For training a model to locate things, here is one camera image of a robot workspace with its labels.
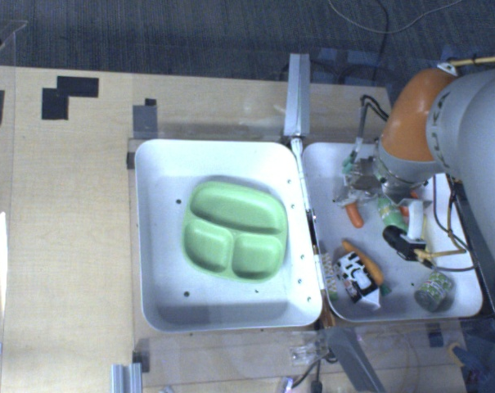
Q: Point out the black and white carton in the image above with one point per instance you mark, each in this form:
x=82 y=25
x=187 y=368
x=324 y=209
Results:
x=355 y=278

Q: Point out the long orange carrot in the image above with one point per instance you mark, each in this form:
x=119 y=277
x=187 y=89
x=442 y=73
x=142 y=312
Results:
x=370 y=265

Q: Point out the green divided plate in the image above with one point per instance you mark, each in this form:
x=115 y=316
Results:
x=235 y=211

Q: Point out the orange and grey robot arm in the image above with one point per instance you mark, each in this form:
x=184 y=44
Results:
x=468 y=137

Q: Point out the white plastic tray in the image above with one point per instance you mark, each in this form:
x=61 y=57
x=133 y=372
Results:
x=394 y=301
x=165 y=236

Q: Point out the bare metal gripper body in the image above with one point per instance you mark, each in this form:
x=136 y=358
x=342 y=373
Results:
x=365 y=176

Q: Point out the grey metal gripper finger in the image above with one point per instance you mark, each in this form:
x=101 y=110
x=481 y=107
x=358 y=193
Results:
x=343 y=198
x=366 y=197

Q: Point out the white packet with green print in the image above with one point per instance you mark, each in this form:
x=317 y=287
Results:
x=329 y=276

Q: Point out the short orange carrot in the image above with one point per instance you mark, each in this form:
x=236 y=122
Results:
x=355 y=217

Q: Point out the green bottle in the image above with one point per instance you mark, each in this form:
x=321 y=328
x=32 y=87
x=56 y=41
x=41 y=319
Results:
x=391 y=215

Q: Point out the green can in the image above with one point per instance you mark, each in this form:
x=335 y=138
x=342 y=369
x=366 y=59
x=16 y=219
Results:
x=434 y=292

